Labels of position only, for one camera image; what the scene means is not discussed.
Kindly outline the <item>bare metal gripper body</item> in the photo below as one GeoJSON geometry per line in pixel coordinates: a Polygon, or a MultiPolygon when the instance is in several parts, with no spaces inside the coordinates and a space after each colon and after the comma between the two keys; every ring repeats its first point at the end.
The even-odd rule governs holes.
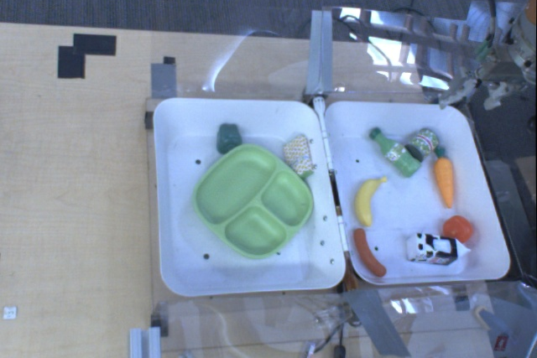
{"type": "Polygon", "coordinates": [[[487,82],[536,85],[536,55],[515,48],[492,49],[477,68],[477,77],[487,82]]]}

